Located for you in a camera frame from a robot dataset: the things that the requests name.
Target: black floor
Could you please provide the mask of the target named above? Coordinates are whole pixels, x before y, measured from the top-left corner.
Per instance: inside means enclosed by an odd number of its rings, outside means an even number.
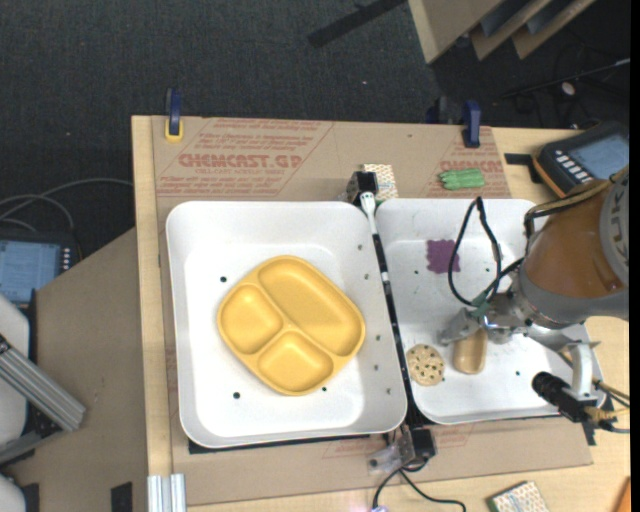
[[[163,113],[171,86],[187,115],[422,123],[445,97],[476,100],[492,126],[629,125],[629,65],[581,80],[571,100],[555,87],[500,96],[629,57],[630,0],[595,2],[524,60],[507,42],[479,62],[462,38],[432,65],[403,2],[340,35],[336,22],[363,22],[354,13],[374,3],[0,0],[0,229],[68,226],[43,201],[3,218],[15,195],[131,180],[130,116]],[[68,209],[85,255],[133,226],[126,185],[50,197]]]

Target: blue clamp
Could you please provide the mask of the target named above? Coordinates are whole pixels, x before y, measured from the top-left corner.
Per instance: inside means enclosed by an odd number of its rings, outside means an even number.
[[[172,88],[167,89],[166,113],[167,120],[164,126],[164,136],[169,142],[180,142],[184,133],[182,120],[180,119],[180,107],[182,98],[180,93]]]
[[[480,147],[480,105],[473,100],[467,100],[462,106],[462,140],[468,148]]]

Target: yellow plate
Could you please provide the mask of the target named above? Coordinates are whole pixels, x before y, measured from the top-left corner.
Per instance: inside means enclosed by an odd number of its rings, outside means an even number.
[[[364,318],[307,261],[272,258],[225,296],[218,330],[265,384],[286,395],[310,393],[331,379],[364,341]]]

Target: device screen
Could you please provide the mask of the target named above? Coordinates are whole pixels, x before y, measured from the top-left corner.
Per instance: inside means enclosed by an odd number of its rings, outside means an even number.
[[[629,143],[620,135],[609,135],[567,154],[595,178],[607,179],[629,162]]]
[[[0,293],[15,304],[31,300],[60,273],[60,246],[46,242],[0,240]]]

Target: white surface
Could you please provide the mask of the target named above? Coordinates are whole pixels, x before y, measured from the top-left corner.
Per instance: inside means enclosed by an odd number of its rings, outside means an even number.
[[[416,405],[427,418],[443,424],[556,414],[555,407],[531,388],[533,377],[541,371],[571,382],[570,368],[556,353],[516,335],[503,345],[489,342],[484,370],[467,375],[453,367],[454,344],[437,343],[438,331],[448,326],[463,304],[451,293],[446,273],[427,270],[426,244],[428,240],[455,241],[470,203],[469,199],[392,199],[377,211],[405,353],[423,343],[435,347],[445,360],[445,379],[440,384],[425,387],[411,381]],[[533,204],[515,199],[485,200],[484,204],[505,268],[524,254],[523,218]],[[461,271],[454,272],[454,283],[471,300],[495,277],[491,244],[477,210],[458,255]],[[509,283],[504,279],[500,290]],[[584,338],[588,340],[586,330]]]
[[[0,475],[0,512],[25,512],[27,504],[22,491]]]
[[[29,322],[0,294],[0,333],[21,354],[29,351]],[[0,378],[0,448],[20,437],[27,420],[27,399]]]
[[[388,432],[402,422],[407,399],[360,210],[340,202],[193,201],[177,206],[166,228],[180,418],[193,441],[220,448]],[[245,368],[220,338],[215,320],[240,279],[285,254],[324,273],[366,324],[362,348],[326,391],[296,397],[277,393]]]

